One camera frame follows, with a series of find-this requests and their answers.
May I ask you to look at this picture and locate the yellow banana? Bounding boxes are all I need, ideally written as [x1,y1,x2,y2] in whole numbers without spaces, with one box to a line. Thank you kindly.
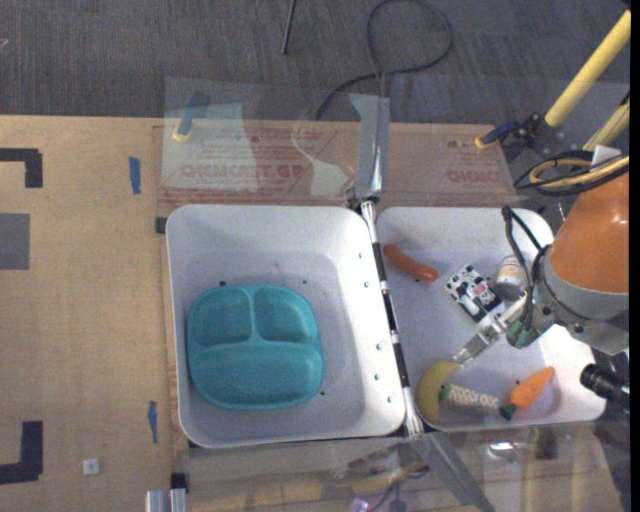
[417,360,464,424]

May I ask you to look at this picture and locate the small white can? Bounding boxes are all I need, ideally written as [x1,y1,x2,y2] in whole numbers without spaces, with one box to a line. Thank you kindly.
[493,255,531,302]

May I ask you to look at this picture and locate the orange carrot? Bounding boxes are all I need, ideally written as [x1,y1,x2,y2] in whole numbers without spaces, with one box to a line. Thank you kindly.
[498,365,557,422]

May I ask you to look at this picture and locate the orange sausage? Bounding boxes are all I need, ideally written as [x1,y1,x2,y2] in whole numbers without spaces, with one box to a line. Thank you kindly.
[382,243,440,283]

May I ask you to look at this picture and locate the black cylinder on white bracket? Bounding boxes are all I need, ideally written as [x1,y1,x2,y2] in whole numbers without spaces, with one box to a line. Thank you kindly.
[579,351,630,407]

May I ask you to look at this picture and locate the brown cardboard board red print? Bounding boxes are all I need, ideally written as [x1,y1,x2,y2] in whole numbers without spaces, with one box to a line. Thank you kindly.
[152,122,630,506]

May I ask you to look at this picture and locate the white plastic tray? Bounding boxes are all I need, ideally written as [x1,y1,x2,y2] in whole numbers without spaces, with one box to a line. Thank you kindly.
[374,205,609,434]
[164,203,407,450]

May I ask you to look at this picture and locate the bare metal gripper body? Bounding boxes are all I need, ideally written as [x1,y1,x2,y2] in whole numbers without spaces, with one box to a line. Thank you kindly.
[480,292,556,339]

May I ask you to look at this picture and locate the teal divided plate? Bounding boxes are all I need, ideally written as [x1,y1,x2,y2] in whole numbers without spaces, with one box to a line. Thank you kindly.
[185,282,326,413]

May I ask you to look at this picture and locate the beige corn cob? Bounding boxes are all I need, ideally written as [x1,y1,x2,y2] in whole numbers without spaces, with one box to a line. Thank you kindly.
[438,383,502,419]

